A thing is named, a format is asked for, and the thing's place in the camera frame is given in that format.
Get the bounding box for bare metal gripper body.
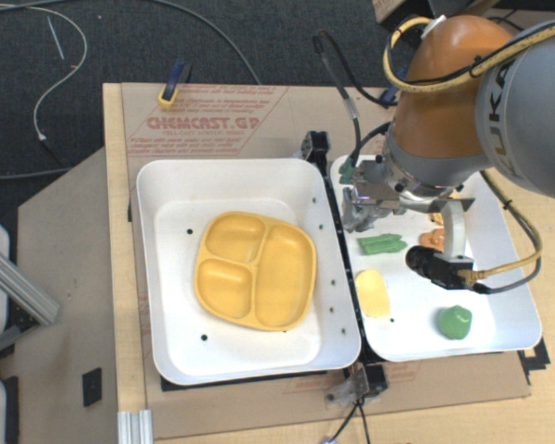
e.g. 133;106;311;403
351;156;453;217

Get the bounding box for green toy bean pods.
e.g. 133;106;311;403
356;232;409;256

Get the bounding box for thin black rod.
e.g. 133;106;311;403
319;154;369;365

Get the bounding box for orange toy food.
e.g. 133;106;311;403
418;227;446;252

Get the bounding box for pale yellow oval toy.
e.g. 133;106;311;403
354;268;392;320

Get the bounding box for yellow divided plate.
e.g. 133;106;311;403
193;210;318;334

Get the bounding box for white plastic tray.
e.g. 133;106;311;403
329;154;544;364
135;157;364;387

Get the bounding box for green toy pepper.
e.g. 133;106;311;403
435;304;474;341

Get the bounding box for brown cardboard board, red print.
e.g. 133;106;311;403
119;82;533;439

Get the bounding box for black block with thin wires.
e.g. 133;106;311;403
300;129;330;165
324;363;389;407

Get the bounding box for black cylinder on white bracket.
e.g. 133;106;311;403
405;196;476;290

